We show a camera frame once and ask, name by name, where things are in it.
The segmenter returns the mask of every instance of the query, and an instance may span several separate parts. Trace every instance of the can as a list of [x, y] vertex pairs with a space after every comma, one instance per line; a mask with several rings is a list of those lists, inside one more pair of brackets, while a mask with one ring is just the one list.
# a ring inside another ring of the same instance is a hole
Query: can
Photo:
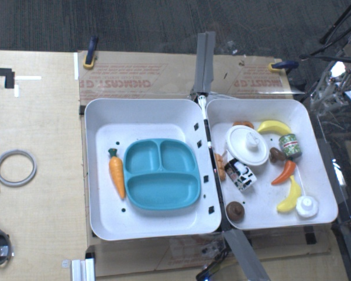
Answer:
[[286, 158], [296, 158], [302, 155], [299, 143], [295, 134], [286, 134], [279, 139], [280, 147]]

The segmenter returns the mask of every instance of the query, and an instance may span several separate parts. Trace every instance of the white tray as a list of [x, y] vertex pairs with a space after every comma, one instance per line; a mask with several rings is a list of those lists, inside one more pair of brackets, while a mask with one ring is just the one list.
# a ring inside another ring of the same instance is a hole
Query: white tray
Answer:
[[[225, 150], [225, 134], [235, 121], [250, 121], [255, 129], [265, 120], [279, 120], [287, 124], [296, 135], [302, 155], [297, 163], [295, 179], [302, 187], [302, 193], [313, 196], [319, 202], [319, 211], [312, 218], [300, 217], [296, 210], [278, 213], [276, 205], [285, 199], [290, 182], [271, 185], [283, 170], [284, 163], [275, 164], [268, 160], [260, 167], [250, 167], [257, 181], [244, 192], [240, 192], [228, 175], [221, 182], [225, 205], [231, 201], [244, 203], [245, 216], [238, 222], [230, 223], [236, 228], [262, 229], [284, 226], [326, 224], [338, 214], [338, 205], [315, 139], [314, 131], [306, 108], [295, 100], [239, 100], [215, 99], [207, 105], [207, 116], [211, 129], [212, 146], [215, 153]], [[269, 149], [278, 145], [279, 135], [262, 134]]]
[[[216, 183], [204, 119], [196, 103], [186, 99], [97, 99], [85, 109], [85, 125], [90, 222], [99, 238], [113, 241], [206, 234], [219, 227], [221, 210]], [[123, 159], [131, 143], [150, 138], [178, 139], [194, 152], [201, 194], [191, 206], [179, 210], [143, 210], [127, 197], [121, 200], [118, 196], [108, 173], [108, 149], [117, 148], [118, 156]]]

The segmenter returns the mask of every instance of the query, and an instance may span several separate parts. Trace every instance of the toy banana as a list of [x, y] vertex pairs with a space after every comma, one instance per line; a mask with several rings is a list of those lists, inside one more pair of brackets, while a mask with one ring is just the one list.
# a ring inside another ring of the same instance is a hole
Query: toy banana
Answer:
[[290, 176], [291, 187], [287, 198], [277, 205], [277, 211], [286, 213], [293, 210], [297, 205], [298, 198], [302, 195], [302, 190], [299, 184], [295, 181], [294, 175]]
[[268, 120], [262, 122], [256, 131], [258, 131], [258, 133], [275, 132], [279, 133], [280, 135], [292, 133], [289, 126], [287, 126], [285, 123], [275, 120]]

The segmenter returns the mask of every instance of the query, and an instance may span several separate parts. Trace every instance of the wooden table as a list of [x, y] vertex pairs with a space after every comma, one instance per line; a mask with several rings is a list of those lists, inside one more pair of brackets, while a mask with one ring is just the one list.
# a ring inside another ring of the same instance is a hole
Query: wooden table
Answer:
[[[0, 267], [0, 281], [70, 280], [68, 261], [84, 259], [87, 249], [80, 88], [74, 53], [0, 51], [0, 67], [11, 68], [16, 77], [25, 79], [16, 80], [19, 96], [15, 97], [14, 90], [4, 89], [0, 77], [0, 153], [25, 149], [37, 161], [37, 173], [27, 185], [0, 184], [0, 228], [10, 235], [15, 255]], [[34, 76], [41, 79], [28, 80]], [[30, 170], [28, 160], [13, 156], [3, 163], [1, 172], [7, 179], [19, 180]], [[331, 231], [325, 236], [330, 243], [328, 253], [280, 259], [262, 255], [268, 275], [273, 280], [347, 280], [335, 237]], [[101, 279], [195, 280], [200, 270]], [[245, 278], [238, 266], [235, 274], [237, 280]]]

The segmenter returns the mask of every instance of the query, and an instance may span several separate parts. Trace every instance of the red pepper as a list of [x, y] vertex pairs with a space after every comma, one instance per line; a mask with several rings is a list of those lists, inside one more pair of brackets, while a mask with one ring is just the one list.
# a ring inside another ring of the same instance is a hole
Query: red pepper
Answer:
[[297, 164], [295, 162], [286, 160], [283, 172], [276, 179], [274, 179], [271, 184], [275, 185], [285, 182], [294, 173], [296, 166]]

